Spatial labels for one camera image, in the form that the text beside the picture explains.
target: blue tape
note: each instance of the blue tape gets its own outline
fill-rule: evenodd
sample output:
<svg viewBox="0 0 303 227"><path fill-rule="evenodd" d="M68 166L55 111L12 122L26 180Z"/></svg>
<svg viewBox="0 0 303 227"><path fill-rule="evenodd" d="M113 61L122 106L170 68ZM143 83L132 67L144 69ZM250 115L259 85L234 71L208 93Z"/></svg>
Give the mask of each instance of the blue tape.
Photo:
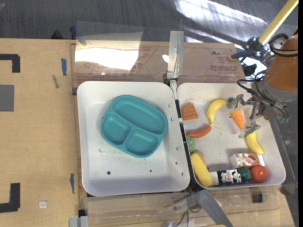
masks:
<svg viewBox="0 0 303 227"><path fill-rule="evenodd" d="M71 173L70 183L71 183L72 193L75 193L75 180L74 180L74 174L73 173Z"/></svg>
<svg viewBox="0 0 303 227"><path fill-rule="evenodd" d="M66 76L67 65L66 65L66 59L64 58L61 58L61 67L62 67L63 75Z"/></svg>

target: black cable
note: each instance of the black cable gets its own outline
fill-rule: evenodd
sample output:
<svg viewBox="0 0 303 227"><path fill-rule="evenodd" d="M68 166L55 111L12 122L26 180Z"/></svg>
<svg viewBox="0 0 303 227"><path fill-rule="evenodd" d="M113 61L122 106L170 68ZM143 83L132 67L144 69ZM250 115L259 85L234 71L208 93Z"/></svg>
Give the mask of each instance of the black cable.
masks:
<svg viewBox="0 0 303 227"><path fill-rule="evenodd" d="M241 81L244 81L244 82L254 82L255 80L254 79L239 79L238 81L237 81L237 84L241 87L241 88L243 88L243 89L245 89L247 92L249 92L249 93L251 93L251 94L253 94L253 95L255 95L261 102L262 101L266 101L267 103L269 103L269 104L275 104L276 102L274 102L274 101L271 101L271 100L267 100L267 99L265 99L265 98L262 98L257 92L255 92L254 90L252 90L252 89L250 89L250 88L248 88L248 87L245 87L245 86L243 86L240 82Z"/></svg>
<svg viewBox="0 0 303 227"><path fill-rule="evenodd" d="M186 212L186 215L187 215L186 226L188 227L188 223L189 223L189 215L188 215L188 211Z"/></svg>
<svg viewBox="0 0 303 227"><path fill-rule="evenodd" d="M185 212L184 214L182 214L182 217L181 217L180 221L179 221L176 225L174 225L174 227L177 227L177 226L179 226L179 225L181 224L181 222L183 221L183 219L184 219L186 213L188 213L188 211Z"/></svg>
<svg viewBox="0 0 303 227"><path fill-rule="evenodd" d="M277 34L274 36L268 43L269 43L269 48L270 50L281 57L294 57L298 56L298 50L282 50L282 49L277 49L275 48L275 43L278 40L283 40L286 41L288 39L288 36L286 34Z"/></svg>
<svg viewBox="0 0 303 227"><path fill-rule="evenodd" d="M258 84L257 84L257 82L261 81L261 80L264 78L264 76L262 76L261 78L257 78L257 76L260 75L260 74L265 74L265 73L266 73L266 70L263 70L263 71L258 72L258 73L255 75L255 85L256 85L256 89L257 89L257 91L259 92L259 94L261 95L261 97L262 97L263 99L265 99L268 103L274 105L276 102L275 102L274 100L272 100L272 99L266 97L266 96L260 91L259 86L258 86Z"/></svg>
<svg viewBox="0 0 303 227"><path fill-rule="evenodd" d="M284 117L284 118L288 118L288 111L286 111L286 110L284 110L284 109L281 109L281 108L278 108L278 107L276 107L276 106L275 106L275 108L276 108L277 110L279 110L279 111L283 114L283 117Z"/></svg>
<svg viewBox="0 0 303 227"><path fill-rule="evenodd" d="M191 207L191 208L189 209L189 211L191 211L192 213L198 213L198 212L202 209L202 207L201 207L200 205L199 205L198 210L194 211L194 210L193 210L194 208L195 208L195 206Z"/></svg>

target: toy tomato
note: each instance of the toy tomato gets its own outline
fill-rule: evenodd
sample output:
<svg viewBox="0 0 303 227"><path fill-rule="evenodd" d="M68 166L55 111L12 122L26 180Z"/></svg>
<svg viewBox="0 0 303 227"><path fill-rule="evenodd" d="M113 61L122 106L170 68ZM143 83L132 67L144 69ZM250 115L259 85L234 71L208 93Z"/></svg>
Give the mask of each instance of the toy tomato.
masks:
<svg viewBox="0 0 303 227"><path fill-rule="evenodd" d="M250 169L252 180L255 183L262 183L267 180L268 174L264 166L256 165Z"/></svg>

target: teal divided plate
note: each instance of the teal divided plate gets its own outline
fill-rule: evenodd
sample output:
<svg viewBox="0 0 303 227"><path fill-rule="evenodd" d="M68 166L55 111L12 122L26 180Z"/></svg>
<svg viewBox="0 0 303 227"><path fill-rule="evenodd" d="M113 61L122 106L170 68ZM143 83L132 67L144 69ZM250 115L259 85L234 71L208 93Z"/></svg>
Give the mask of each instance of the teal divided plate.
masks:
<svg viewBox="0 0 303 227"><path fill-rule="evenodd" d="M101 122L101 135L117 149L138 158L150 156L167 129L165 115L147 102L130 95L119 96Z"/></svg>

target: toy food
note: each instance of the toy food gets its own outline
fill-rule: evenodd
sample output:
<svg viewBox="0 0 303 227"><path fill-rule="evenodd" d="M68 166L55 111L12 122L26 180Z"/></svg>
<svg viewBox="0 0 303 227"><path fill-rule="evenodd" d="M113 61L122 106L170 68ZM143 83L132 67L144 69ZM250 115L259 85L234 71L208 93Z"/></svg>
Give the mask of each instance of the toy food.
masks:
<svg viewBox="0 0 303 227"><path fill-rule="evenodd" d="M193 153L190 158L191 158L194 173L198 178L199 182L204 187L211 186L213 183L212 178L209 174L206 165L203 163L201 157L197 153Z"/></svg>
<svg viewBox="0 0 303 227"><path fill-rule="evenodd" d="M199 117L195 106L192 103L185 105L182 108L181 114L184 121L190 119L197 119Z"/></svg>
<svg viewBox="0 0 303 227"><path fill-rule="evenodd" d="M196 149L194 139L191 138L189 135L186 136L186 139L187 139L188 150L190 153L193 153Z"/></svg>
<svg viewBox="0 0 303 227"><path fill-rule="evenodd" d="M189 135L191 138L200 138L208 134L208 132L212 129L212 127L208 124L203 129L199 131L189 131L186 135Z"/></svg>
<svg viewBox="0 0 303 227"><path fill-rule="evenodd" d="M236 124L238 125L238 127L240 129L242 129L242 127L244 126L242 110L239 109L235 112L232 112L231 115L232 115L232 118L235 120Z"/></svg>
<svg viewBox="0 0 303 227"><path fill-rule="evenodd" d="M251 167L255 165L264 166L263 157L257 153L237 153L229 157L229 162L232 168Z"/></svg>
<svg viewBox="0 0 303 227"><path fill-rule="evenodd" d="M268 173L264 166L261 165L253 166L250 169L250 172L252 176L252 181L255 183L262 183L266 181L268 178Z"/></svg>
<svg viewBox="0 0 303 227"><path fill-rule="evenodd" d="M263 148L259 145L257 138L256 138L256 132L254 131L253 133L249 134L246 137L246 142L248 147L253 151L258 154L263 154Z"/></svg>
<svg viewBox="0 0 303 227"><path fill-rule="evenodd" d="M204 165L207 167L205 155L202 152L200 152L200 151L195 151L195 153L200 156L200 158L203 161Z"/></svg>
<svg viewBox="0 0 303 227"><path fill-rule="evenodd" d="M246 167L209 173L213 186L243 184L252 180L250 170Z"/></svg>
<svg viewBox="0 0 303 227"><path fill-rule="evenodd" d="M218 109L222 108L223 106L226 105L226 101L223 99L216 99L214 100L208 107L206 111L206 116L209 119L210 125L214 125L214 116Z"/></svg>

